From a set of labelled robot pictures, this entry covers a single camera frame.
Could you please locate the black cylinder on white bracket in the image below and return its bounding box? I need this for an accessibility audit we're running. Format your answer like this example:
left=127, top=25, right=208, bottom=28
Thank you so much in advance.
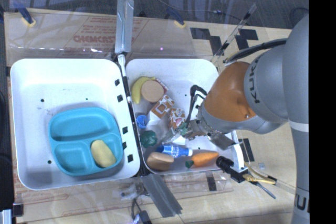
left=215, top=130, right=249, bottom=183

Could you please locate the white plastic tray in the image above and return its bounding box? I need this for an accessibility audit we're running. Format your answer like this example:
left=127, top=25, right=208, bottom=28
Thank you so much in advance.
left=9, top=58, right=141, bottom=190
left=125, top=58, right=237, bottom=175

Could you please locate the orange and white carton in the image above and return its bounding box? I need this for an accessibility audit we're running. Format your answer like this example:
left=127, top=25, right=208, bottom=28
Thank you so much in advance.
left=146, top=94, right=175, bottom=127

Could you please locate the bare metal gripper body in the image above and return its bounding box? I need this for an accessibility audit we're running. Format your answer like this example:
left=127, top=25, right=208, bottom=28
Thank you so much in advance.
left=181, top=119, right=212, bottom=140

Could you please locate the blue divided plate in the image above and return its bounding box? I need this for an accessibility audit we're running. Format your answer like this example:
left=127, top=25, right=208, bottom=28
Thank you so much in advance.
left=47, top=106, right=124, bottom=177

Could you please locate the yellow oval toy potato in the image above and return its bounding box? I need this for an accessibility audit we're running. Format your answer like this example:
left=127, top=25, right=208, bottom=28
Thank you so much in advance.
left=90, top=139, right=117, bottom=168

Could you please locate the orange carrot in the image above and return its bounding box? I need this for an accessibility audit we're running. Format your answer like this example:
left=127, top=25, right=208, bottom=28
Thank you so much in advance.
left=185, top=151, right=219, bottom=168

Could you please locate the black block with thin wires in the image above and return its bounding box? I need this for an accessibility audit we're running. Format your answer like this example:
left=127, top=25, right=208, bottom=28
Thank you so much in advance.
left=138, top=210, right=153, bottom=224

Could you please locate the red green printed carton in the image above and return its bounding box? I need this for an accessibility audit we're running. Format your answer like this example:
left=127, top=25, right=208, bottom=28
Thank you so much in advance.
left=167, top=108, right=186, bottom=132

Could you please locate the small blue cup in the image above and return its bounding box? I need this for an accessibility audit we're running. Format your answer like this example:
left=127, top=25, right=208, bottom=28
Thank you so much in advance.
left=135, top=114, right=148, bottom=130

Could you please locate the yellow banana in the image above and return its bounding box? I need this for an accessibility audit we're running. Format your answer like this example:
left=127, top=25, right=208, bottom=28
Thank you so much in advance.
left=131, top=76, right=156, bottom=105

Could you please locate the green broccoli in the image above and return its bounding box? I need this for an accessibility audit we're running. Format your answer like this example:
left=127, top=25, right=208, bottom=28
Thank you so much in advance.
left=140, top=130, right=159, bottom=148

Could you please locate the brown cardboard board, red print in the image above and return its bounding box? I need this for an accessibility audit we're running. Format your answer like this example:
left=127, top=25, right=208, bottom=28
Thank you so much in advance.
left=3, top=7, right=298, bottom=224

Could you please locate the brown bread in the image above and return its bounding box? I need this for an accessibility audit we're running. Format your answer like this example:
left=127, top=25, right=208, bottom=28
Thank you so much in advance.
left=146, top=152, right=175, bottom=172

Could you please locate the red and white packet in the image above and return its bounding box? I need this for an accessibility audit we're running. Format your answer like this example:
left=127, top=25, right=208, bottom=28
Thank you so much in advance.
left=154, top=78, right=170, bottom=95

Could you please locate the blue and white bottle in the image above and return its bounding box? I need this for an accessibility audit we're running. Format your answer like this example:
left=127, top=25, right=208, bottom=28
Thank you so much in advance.
left=156, top=144, right=194, bottom=159

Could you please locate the tan round biscuit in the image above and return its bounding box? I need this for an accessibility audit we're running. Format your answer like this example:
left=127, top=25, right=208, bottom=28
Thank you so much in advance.
left=140, top=80, right=165, bottom=103

